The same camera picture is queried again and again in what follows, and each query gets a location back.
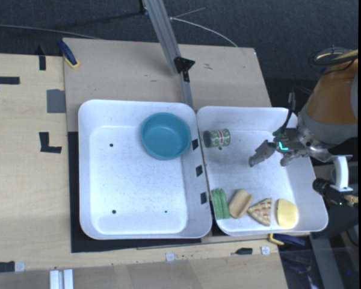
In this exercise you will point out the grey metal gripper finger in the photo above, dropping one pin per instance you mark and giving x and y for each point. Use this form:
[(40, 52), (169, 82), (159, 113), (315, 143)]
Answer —
[(287, 160), (261, 153)]

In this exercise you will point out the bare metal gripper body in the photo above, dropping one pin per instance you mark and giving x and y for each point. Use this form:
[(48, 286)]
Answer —
[(296, 146)]

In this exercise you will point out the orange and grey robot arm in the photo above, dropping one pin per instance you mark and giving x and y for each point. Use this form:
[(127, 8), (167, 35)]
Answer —
[(331, 104)]

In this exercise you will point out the white plastic tray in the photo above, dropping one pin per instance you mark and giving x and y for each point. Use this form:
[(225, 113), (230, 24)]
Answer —
[(252, 179), (132, 185)]

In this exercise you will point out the green can with red label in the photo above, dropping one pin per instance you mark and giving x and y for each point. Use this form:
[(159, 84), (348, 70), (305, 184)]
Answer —
[(218, 138)]

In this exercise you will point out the yellow half-round toy food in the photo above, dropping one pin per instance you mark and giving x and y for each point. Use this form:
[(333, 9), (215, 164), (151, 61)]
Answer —
[(286, 214)]

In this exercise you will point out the tan bread roll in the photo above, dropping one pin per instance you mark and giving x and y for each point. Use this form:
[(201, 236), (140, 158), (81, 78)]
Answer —
[(240, 203)]

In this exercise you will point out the pizza slice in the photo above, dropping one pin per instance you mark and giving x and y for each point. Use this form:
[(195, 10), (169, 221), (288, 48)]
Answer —
[(262, 212)]

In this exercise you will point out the green bean pods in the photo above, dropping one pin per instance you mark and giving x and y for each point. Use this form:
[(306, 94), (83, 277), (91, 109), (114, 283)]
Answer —
[(220, 204)]

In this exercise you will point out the teal bowl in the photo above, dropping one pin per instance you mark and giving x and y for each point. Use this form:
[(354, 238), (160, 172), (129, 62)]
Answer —
[(165, 135)]

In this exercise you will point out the brown cardboard board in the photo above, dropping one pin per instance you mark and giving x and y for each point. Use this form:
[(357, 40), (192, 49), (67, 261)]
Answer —
[(123, 71)]

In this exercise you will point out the black cylinder on white bracket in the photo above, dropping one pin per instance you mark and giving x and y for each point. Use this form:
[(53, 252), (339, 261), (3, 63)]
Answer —
[(340, 173)]

